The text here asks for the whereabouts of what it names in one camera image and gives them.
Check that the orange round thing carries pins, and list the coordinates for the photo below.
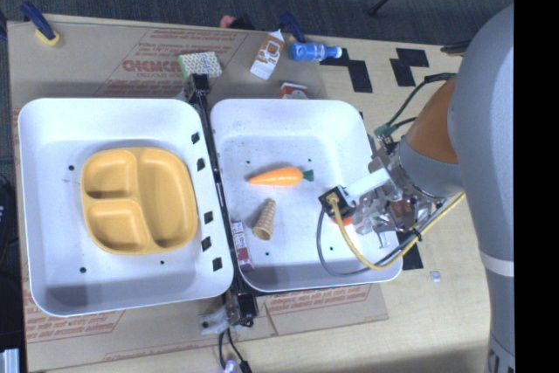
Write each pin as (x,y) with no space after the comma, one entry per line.
(345,221)

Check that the yellow divided plate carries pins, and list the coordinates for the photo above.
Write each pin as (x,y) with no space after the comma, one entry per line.
(140,201)

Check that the brown cardboard board red print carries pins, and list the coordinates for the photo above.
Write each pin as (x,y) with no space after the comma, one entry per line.
(109,57)

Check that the brown and white carton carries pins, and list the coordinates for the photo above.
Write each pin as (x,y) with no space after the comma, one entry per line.
(267,54)

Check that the blue bottle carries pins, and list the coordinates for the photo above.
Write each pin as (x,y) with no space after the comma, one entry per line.
(310,51)

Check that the thin black and white rod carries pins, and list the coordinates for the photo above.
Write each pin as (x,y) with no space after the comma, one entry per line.
(209,131)

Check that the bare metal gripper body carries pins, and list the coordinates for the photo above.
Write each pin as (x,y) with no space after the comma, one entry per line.
(404,209)

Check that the white plastic tray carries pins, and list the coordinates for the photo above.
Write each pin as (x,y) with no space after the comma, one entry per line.
(57,205)
(297,135)

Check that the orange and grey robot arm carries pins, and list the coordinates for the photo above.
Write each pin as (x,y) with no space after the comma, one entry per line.
(485,109)

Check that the black cylinder on white bracket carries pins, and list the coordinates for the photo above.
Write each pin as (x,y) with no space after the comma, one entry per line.
(338,200)

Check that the tan ice cream cone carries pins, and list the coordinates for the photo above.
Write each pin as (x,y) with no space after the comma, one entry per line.
(266,220)

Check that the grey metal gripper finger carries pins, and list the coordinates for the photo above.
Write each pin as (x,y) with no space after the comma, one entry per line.
(366,217)
(386,239)

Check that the orange and white carton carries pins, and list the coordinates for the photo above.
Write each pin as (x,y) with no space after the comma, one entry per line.
(293,91)

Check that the orange carrot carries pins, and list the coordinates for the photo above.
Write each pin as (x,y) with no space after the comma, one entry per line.
(277,177)

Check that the green and white box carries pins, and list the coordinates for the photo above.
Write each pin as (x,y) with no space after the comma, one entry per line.
(200,64)

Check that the red and white small carton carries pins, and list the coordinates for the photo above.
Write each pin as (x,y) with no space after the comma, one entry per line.
(242,244)

